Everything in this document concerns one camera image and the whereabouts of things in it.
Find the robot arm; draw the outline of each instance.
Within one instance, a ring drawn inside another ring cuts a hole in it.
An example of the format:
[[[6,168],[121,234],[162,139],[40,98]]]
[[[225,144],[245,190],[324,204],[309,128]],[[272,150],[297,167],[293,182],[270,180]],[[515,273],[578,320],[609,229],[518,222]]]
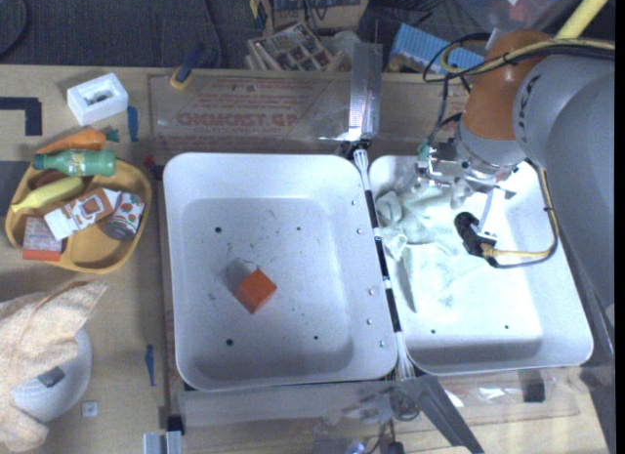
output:
[[[548,37],[512,32],[486,60]],[[431,150],[422,172],[453,184],[463,199],[489,191],[525,159],[545,171],[560,231],[608,307],[614,301],[612,60],[551,55],[478,76],[453,144]],[[461,235],[467,230],[456,226]]]

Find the metal hinge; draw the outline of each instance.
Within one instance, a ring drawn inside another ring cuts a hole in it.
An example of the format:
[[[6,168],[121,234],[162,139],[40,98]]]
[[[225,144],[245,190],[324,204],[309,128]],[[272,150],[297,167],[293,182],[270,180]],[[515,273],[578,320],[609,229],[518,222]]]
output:
[[[144,454],[183,454],[183,433],[144,433]]]

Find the white box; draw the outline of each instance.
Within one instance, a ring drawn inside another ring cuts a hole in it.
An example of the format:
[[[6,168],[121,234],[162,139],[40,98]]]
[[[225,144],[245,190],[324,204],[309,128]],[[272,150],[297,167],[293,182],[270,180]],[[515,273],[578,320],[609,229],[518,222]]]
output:
[[[128,93],[110,73],[68,89],[67,104],[81,126],[88,126],[126,110]]]

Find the beige towel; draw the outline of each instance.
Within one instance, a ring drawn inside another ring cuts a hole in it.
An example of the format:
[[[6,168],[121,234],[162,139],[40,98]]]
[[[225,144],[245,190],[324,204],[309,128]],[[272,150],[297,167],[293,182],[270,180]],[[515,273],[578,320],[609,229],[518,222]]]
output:
[[[101,282],[74,283],[0,305],[0,442],[10,450],[37,447],[48,434],[16,406],[10,391],[77,355],[76,332],[105,289]]]

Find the orange object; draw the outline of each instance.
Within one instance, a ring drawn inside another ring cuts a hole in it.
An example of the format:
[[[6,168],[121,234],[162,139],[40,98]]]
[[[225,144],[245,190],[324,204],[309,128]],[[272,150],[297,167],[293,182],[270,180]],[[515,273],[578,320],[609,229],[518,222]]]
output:
[[[493,44],[485,60],[549,38],[549,35],[536,30],[513,30]],[[466,128],[472,134],[487,140],[514,140],[512,105],[515,95],[525,75],[543,58],[536,57],[517,65],[505,65],[477,76],[462,116]]]
[[[44,171],[41,175],[38,175],[33,181],[28,182],[28,186],[32,189],[39,188],[43,185],[53,184],[58,180],[67,178],[67,175],[56,169]]]
[[[61,260],[63,242],[55,239],[42,218],[26,219],[21,257],[24,260],[58,262]]]
[[[81,150],[102,150],[104,142],[106,142],[106,135],[103,132],[87,128],[39,148],[37,153],[58,152],[70,150],[72,148]]]
[[[276,285],[271,282],[263,271],[256,268],[238,285],[234,297],[250,313],[256,313],[260,307],[270,300],[276,289]]]

